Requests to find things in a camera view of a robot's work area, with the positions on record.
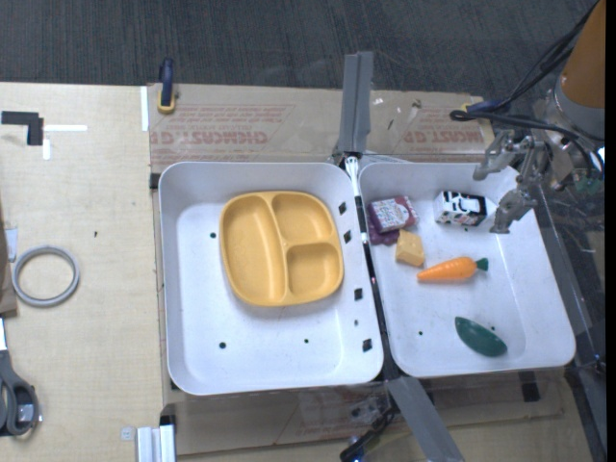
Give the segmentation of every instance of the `orange carrot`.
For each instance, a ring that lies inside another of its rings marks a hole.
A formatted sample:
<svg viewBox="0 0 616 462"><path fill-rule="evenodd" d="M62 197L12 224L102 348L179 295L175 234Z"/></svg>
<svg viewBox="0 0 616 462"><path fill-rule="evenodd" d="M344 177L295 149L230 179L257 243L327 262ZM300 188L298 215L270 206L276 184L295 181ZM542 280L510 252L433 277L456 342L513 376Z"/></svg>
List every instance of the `orange carrot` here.
<svg viewBox="0 0 616 462"><path fill-rule="evenodd" d="M471 257L458 257L424 269L417 274L420 281L446 281L467 279L477 269L488 270L488 259L473 260Z"/></svg>

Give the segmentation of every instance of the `white ring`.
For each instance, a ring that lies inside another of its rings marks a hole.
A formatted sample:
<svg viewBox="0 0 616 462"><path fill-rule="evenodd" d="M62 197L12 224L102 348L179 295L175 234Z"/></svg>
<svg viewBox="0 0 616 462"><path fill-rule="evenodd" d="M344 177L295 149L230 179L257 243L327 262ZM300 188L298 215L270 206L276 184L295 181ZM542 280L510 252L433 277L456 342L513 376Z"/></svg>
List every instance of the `white ring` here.
<svg viewBox="0 0 616 462"><path fill-rule="evenodd" d="M23 266L39 255L58 255L59 257L64 258L68 264L71 266L73 270L73 280L68 285L68 287L59 295L51 297L49 299L39 299L37 297L32 297L27 295L19 286L19 273ZM59 246L54 246L52 244L44 244L43 246L35 246L34 248L30 248L23 252L17 260L15 261L15 265L13 267L13 286L15 287L15 291L19 298L24 302L31 306L36 306L38 308L47 308L50 306L55 306L57 304L66 301L77 289L77 284L79 284L79 267L77 266L77 261L75 257L73 257L68 251Z"/></svg>

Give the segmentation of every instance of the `yellow cube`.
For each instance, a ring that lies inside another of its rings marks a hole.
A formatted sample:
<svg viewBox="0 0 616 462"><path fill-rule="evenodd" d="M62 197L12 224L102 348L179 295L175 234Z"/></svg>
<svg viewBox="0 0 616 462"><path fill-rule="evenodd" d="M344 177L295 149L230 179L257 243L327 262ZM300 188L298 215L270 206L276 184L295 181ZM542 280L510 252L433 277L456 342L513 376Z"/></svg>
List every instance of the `yellow cube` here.
<svg viewBox="0 0 616 462"><path fill-rule="evenodd" d="M422 239L415 233L400 229L396 245L396 260L415 267L423 265L425 255Z"/></svg>

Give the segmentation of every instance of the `yellow plate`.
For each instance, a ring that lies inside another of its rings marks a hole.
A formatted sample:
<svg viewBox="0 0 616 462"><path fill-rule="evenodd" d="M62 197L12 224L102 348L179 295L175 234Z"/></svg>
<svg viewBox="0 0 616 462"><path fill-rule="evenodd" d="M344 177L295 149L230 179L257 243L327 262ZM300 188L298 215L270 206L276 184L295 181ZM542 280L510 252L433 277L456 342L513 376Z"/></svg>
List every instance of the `yellow plate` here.
<svg viewBox="0 0 616 462"><path fill-rule="evenodd" d="M231 199L220 215L220 249L237 297L259 306L322 299L343 280L336 224L325 205L304 192L252 192Z"/></svg>

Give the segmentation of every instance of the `white tray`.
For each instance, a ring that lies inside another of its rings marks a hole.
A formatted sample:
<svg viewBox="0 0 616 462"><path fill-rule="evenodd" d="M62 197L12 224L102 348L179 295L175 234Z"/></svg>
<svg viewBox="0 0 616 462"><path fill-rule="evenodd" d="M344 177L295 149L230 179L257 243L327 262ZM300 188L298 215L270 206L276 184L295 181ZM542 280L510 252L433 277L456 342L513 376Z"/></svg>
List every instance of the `white tray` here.
<svg viewBox="0 0 616 462"><path fill-rule="evenodd" d="M233 295L220 257L220 211L236 195L269 190L307 192L329 209L345 264L332 296L264 308ZM383 348L371 281L352 187L341 169L325 163L180 163L163 173L159 196L167 362L181 390L214 395L351 385L379 374ZM356 290L363 297L356 299Z"/></svg>
<svg viewBox="0 0 616 462"><path fill-rule="evenodd" d="M558 367L575 354L575 337L532 211L514 221L507 235L489 232L494 214L466 229L434 221L432 201L440 191L483 195L498 204L515 187L513 168L474 181L475 166L379 163L360 173L366 205L400 194L411 198L420 216L411 231L422 238L427 266L462 255L489 259L489 270L468 281L419 284L417 268L396 262L394 245L372 246L392 354L403 371L417 377ZM486 357L465 346L455 331L456 316L493 329L508 351Z"/></svg>

